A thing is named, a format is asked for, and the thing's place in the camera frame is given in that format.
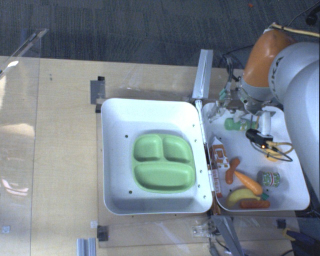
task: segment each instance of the dark floor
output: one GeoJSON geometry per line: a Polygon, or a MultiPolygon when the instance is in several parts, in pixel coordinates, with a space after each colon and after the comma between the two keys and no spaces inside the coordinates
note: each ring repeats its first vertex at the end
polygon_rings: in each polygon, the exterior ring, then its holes
{"type": "MultiPolygon", "coordinates": [[[[287,25],[316,0],[1,0],[0,55],[25,30],[49,29],[42,57],[196,66],[200,49],[222,54],[255,43],[265,28],[287,25]]],[[[299,16],[293,28],[319,32],[299,16]]],[[[317,38],[294,36],[299,41],[317,38]]],[[[251,48],[231,53],[243,67],[251,48]]]]}

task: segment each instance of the divided green plate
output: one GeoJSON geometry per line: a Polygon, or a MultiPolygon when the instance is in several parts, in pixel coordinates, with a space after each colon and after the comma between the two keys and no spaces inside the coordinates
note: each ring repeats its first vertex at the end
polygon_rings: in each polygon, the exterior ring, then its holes
{"type": "Polygon", "coordinates": [[[133,145],[132,170],[137,185],[149,192],[183,192],[196,181],[190,145],[183,138],[169,134],[139,136],[133,145]]]}

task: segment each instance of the table surface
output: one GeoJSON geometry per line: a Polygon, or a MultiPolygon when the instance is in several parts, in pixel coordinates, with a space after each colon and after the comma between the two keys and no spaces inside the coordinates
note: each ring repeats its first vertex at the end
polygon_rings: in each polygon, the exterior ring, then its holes
{"type": "MultiPolygon", "coordinates": [[[[196,72],[196,67],[187,66],[40,59],[31,216],[32,256],[73,256],[78,238],[97,235],[97,229],[92,227],[99,215],[97,114],[96,106],[90,104],[90,80],[103,76],[106,86],[111,88],[188,95],[192,92],[196,72]]],[[[240,75],[241,70],[236,70],[235,74],[240,75]]],[[[225,69],[212,69],[211,97],[218,96],[227,76],[225,69]]],[[[274,214],[281,215],[294,217],[294,212],[274,214]]],[[[291,249],[287,239],[252,238],[242,240],[241,245],[251,255],[260,256],[281,255],[291,249]]],[[[8,245],[6,252],[1,254],[12,255],[10,247],[13,250],[17,246],[8,245]]],[[[209,256],[208,247],[207,243],[189,243],[100,248],[97,243],[97,255],[209,256]]],[[[219,245],[217,248],[220,255],[224,255],[224,249],[219,245]]],[[[17,248],[14,252],[21,254],[17,248]]]]}

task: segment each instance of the robotic arm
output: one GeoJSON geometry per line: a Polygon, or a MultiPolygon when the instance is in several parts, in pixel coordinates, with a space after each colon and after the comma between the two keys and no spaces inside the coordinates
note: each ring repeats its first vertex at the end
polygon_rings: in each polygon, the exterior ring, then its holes
{"type": "Polygon", "coordinates": [[[253,115],[263,106],[283,105],[292,145],[318,200],[319,56],[319,43],[266,31],[254,45],[238,86],[244,108],[253,115]]]}

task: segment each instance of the yellow banana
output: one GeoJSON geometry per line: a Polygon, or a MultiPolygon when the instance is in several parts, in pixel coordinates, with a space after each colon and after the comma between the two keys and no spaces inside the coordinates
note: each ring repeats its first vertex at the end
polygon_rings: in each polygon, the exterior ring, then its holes
{"type": "Polygon", "coordinates": [[[228,208],[234,206],[237,202],[242,199],[257,199],[260,200],[259,196],[256,196],[250,189],[248,188],[240,188],[229,194],[226,199],[226,205],[228,208]]]}

